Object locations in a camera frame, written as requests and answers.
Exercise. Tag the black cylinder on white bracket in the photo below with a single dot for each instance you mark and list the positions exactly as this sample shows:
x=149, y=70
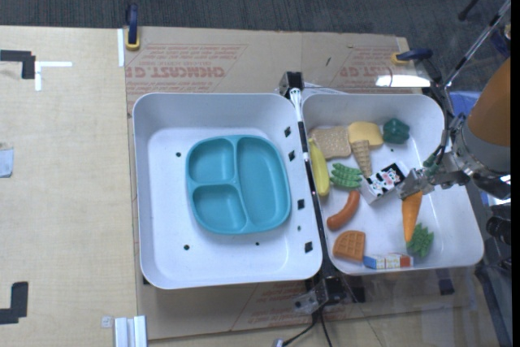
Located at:
x=499, y=229

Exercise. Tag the thin black and white rod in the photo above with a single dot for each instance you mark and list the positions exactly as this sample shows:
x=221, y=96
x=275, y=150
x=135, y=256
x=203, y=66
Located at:
x=302, y=134

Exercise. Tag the blue divided plate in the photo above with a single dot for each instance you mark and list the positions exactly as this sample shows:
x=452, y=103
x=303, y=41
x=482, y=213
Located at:
x=260, y=183

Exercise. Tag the yellow banana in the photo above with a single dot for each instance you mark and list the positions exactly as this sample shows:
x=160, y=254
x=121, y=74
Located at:
x=320, y=170

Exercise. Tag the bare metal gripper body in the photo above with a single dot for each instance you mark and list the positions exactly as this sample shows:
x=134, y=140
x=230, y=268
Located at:
x=449, y=175

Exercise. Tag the green pea pods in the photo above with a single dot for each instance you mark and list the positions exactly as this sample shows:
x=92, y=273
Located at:
x=345, y=176

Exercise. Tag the orange carrot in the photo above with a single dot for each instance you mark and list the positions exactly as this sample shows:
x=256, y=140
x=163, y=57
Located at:
x=411, y=215

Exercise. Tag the white plastic tray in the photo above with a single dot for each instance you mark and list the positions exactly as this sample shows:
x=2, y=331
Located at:
x=447, y=223
x=170, y=215

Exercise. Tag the brown cardboard board red print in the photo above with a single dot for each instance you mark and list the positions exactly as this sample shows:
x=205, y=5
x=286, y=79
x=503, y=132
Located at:
x=183, y=69

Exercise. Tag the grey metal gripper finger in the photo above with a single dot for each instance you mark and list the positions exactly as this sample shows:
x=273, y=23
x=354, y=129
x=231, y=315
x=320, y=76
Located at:
x=407, y=185
x=425, y=183

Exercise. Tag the dark green broccoli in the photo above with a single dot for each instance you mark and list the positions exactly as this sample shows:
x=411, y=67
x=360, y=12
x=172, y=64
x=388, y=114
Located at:
x=396, y=131

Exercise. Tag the cow print milk carton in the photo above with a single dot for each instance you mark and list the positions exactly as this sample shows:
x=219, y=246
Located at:
x=380, y=183

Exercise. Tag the yellow ice cream cone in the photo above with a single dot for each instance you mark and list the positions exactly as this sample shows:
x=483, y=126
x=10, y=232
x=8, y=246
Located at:
x=365, y=138

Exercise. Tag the orange sausage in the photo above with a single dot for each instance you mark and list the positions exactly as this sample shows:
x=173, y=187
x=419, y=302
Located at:
x=345, y=211

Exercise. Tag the orange waffle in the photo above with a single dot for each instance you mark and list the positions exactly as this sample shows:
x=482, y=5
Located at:
x=350, y=245

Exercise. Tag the tan bread slice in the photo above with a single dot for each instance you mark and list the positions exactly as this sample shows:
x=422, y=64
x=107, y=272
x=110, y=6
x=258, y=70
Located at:
x=331, y=142

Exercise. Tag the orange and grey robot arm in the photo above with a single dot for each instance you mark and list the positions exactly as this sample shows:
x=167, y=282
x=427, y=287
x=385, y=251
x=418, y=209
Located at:
x=493, y=105

